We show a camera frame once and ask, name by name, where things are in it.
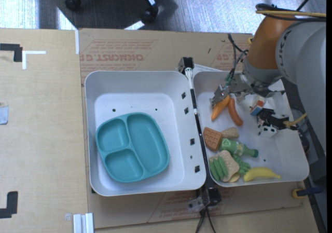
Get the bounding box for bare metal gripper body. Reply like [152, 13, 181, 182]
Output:
[225, 72, 270, 98]

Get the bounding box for orange carrot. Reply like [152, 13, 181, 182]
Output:
[211, 94, 231, 122]

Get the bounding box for orange sausage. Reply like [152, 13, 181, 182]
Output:
[227, 98, 244, 127]

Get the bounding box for white blue and red carton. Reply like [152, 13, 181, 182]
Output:
[250, 98, 266, 117]

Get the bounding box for thin black and white rod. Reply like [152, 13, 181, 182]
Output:
[185, 67, 209, 191]

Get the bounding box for tan biscuit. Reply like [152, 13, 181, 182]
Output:
[221, 127, 240, 140]

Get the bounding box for brown waffle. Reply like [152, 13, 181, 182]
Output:
[202, 127, 224, 153]

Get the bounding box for black and white cow carton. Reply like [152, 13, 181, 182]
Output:
[257, 120, 278, 139]

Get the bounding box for green bottle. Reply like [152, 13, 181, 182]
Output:
[218, 138, 259, 159]

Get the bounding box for tan bread slice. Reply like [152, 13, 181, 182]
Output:
[208, 149, 240, 183]

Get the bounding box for green broccoli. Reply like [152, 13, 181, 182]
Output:
[233, 155, 252, 176]

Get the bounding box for green pea pods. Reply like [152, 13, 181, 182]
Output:
[209, 156, 229, 182]

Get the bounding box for white plastic tray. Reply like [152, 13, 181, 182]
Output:
[84, 70, 207, 197]
[192, 71, 310, 188]

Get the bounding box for yellow banana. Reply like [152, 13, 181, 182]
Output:
[243, 167, 282, 183]

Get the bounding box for blue divided plate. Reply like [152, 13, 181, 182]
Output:
[95, 112, 171, 184]

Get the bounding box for brown cardboard board red print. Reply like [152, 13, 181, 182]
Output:
[78, 28, 306, 229]

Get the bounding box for black cylinder on white bracket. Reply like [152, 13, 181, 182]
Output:
[256, 91, 291, 131]

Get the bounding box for black block with thin wires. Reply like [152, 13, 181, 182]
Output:
[201, 187, 222, 207]
[178, 57, 195, 73]

